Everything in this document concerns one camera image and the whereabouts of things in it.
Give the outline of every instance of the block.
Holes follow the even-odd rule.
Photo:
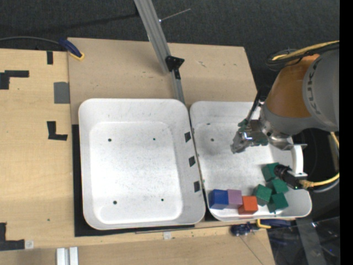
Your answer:
[[[281,179],[273,179],[269,181],[267,187],[271,188],[274,193],[286,193],[289,190],[287,184]]]
[[[208,204],[212,209],[224,209],[228,206],[228,192],[214,189],[208,195]]]
[[[228,206],[227,208],[238,209],[243,205],[242,191],[238,189],[227,189]]]
[[[274,169],[275,169],[275,167],[276,167],[278,164],[279,164],[278,162],[276,162],[276,163],[271,163],[271,164],[267,164],[265,167],[263,167],[263,168],[261,169],[261,171],[263,172],[265,181],[269,182],[270,180],[276,178]]]
[[[258,200],[256,196],[253,195],[244,195],[243,196],[243,205],[238,208],[239,214],[251,215],[259,210]]]
[[[268,202],[270,202],[272,189],[262,184],[258,184],[253,190],[253,195],[256,196],[258,205],[265,206]]]
[[[270,202],[267,204],[270,213],[273,213],[276,210],[284,209],[288,207],[287,199],[283,192],[275,193],[271,195]]]

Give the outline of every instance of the empty white tray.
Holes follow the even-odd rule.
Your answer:
[[[79,107],[83,214],[100,230],[188,225],[205,214],[186,106],[89,99]]]
[[[240,189],[242,195],[252,195],[258,185],[265,185],[261,168],[268,163],[279,162],[293,166],[290,151],[280,151],[272,145],[248,147],[242,153],[233,154],[231,144],[241,122],[252,107],[252,102],[201,101],[190,108],[191,125],[200,163],[200,171],[207,194],[213,189]],[[257,111],[253,119],[258,119]],[[237,209],[210,209],[221,221],[237,221],[264,218],[298,218],[311,212],[312,202],[304,189],[285,193],[288,207],[270,213],[267,206],[259,206],[253,215],[239,215]]]

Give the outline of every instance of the red block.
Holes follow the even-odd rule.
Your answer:
[[[243,196],[243,205],[238,208],[239,214],[251,215],[259,210],[258,201],[254,195]]]

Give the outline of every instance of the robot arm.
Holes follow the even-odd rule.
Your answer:
[[[295,155],[298,146],[292,136],[302,130],[339,131],[339,41],[276,54],[268,66],[280,72],[267,98],[258,93],[248,116],[238,124],[233,153],[271,144]],[[260,116],[252,119],[256,109]]]

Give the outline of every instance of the blue block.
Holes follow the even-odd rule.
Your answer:
[[[214,189],[208,195],[208,204],[212,209],[224,209],[228,206],[228,192],[226,190]]]

